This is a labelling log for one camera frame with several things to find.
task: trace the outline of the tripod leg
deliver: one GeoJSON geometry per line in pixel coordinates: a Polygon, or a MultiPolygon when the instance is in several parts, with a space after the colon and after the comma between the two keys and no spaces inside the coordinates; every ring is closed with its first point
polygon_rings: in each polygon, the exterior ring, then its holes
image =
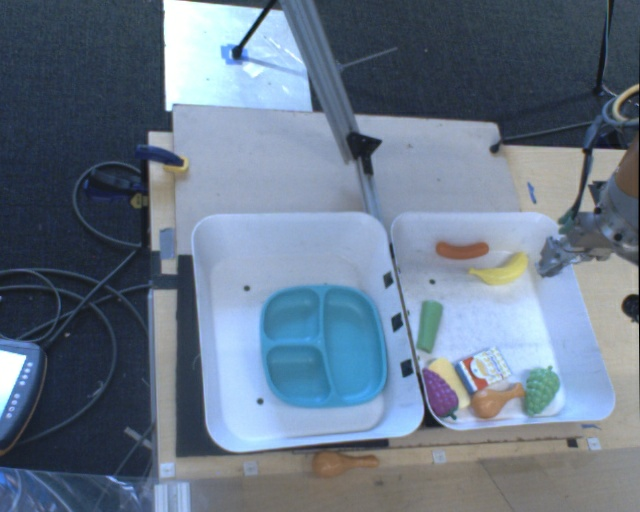
{"type": "Polygon", "coordinates": [[[604,20],[604,29],[602,30],[602,44],[600,45],[600,61],[598,62],[598,74],[596,75],[596,85],[593,88],[593,94],[602,96],[605,92],[604,88],[604,68],[607,64],[607,53],[609,46],[609,34],[611,33],[611,19],[613,18],[613,6],[615,0],[607,0],[607,17],[604,20]]]}
{"type": "Polygon", "coordinates": [[[235,46],[233,50],[231,50],[231,56],[234,59],[240,60],[240,57],[242,57],[242,50],[244,50],[245,45],[249,42],[249,39],[251,39],[251,36],[253,36],[254,32],[258,30],[258,27],[260,26],[262,21],[267,17],[267,14],[269,14],[269,11],[273,8],[273,6],[276,5],[277,1],[278,0],[269,0],[269,3],[267,4],[267,6],[264,9],[262,9],[260,16],[258,16],[258,19],[256,19],[253,25],[251,25],[251,28],[249,29],[249,31],[242,38],[242,41],[240,41],[240,44],[235,46]]]}

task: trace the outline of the toy sausage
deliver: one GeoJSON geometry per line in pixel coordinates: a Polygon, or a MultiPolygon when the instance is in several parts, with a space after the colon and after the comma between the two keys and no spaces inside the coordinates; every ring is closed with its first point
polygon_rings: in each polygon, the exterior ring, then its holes
{"type": "Polygon", "coordinates": [[[438,242],[436,252],[443,258],[452,260],[469,260],[479,258],[489,252],[489,246],[484,242],[471,245],[451,245],[447,242],[438,242]]]}

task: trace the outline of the yellow banana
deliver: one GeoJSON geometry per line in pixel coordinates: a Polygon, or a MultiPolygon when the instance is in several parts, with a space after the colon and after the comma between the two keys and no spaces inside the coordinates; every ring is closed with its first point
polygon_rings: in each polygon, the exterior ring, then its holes
{"type": "Polygon", "coordinates": [[[518,279],[529,265],[529,257],[524,252],[514,254],[502,267],[495,268],[470,268],[469,274],[473,274],[491,285],[507,284],[518,279]]]}

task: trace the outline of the yellow clamp pad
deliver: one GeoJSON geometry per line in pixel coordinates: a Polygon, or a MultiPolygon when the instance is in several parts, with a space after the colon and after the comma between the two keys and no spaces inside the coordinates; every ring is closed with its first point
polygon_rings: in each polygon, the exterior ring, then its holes
{"type": "Polygon", "coordinates": [[[181,156],[180,158],[182,158],[182,165],[178,166],[164,164],[162,168],[167,172],[175,172],[180,174],[187,172],[187,170],[189,169],[189,159],[186,156],[181,156]]]}

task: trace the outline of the blue divided plate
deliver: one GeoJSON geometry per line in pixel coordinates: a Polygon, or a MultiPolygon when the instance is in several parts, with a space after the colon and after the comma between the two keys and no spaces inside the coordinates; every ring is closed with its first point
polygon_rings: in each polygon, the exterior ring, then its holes
{"type": "Polygon", "coordinates": [[[345,286],[297,286],[271,295],[260,317],[262,363],[281,400],[341,407],[374,398],[387,380],[378,311],[345,286]]]}

